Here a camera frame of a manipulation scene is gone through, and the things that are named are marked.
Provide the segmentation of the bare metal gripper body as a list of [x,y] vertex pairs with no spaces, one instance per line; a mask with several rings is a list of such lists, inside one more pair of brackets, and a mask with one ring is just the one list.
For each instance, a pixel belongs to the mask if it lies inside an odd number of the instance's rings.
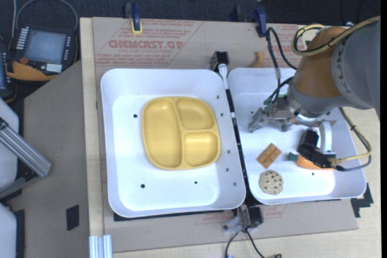
[[320,114],[315,114],[302,107],[293,97],[278,97],[274,103],[265,108],[265,114],[270,121],[280,127],[304,125],[317,127],[320,125]]

